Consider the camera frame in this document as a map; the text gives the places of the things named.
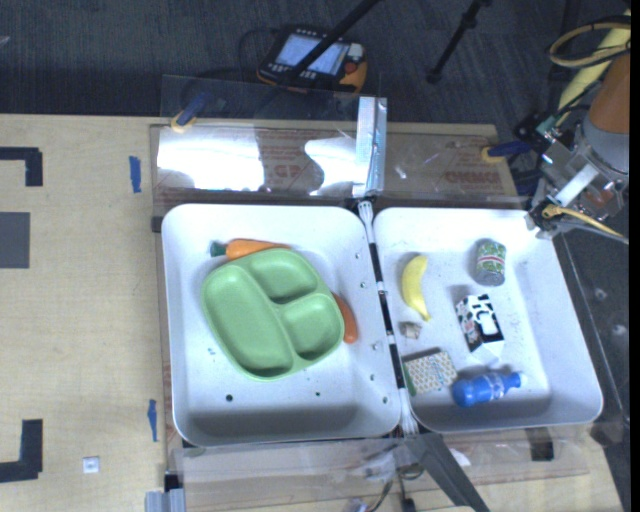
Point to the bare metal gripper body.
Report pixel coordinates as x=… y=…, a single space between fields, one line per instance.
x=607 y=192

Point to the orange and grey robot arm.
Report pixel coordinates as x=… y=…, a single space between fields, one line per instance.
x=610 y=105

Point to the green and white can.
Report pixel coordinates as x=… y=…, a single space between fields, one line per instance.
x=490 y=262

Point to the white plastic tray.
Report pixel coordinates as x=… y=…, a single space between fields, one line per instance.
x=545 y=340
x=280 y=410

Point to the black and white carton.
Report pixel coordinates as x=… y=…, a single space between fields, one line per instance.
x=477 y=320

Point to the yellow banana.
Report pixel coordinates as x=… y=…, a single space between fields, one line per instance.
x=414 y=282

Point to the blue bottle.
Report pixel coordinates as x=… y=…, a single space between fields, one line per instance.
x=480 y=390

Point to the small beige bread piece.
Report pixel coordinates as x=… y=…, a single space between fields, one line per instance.
x=410 y=330

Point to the thin black and white rod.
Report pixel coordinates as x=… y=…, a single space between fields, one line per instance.
x=382 y=292

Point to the orange sausage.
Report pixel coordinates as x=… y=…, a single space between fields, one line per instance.
x=350 y=325

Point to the orange carrot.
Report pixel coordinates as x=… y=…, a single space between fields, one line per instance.
x=250 y=247

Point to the green divided plate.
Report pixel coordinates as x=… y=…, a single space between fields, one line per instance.
x=250 y=320

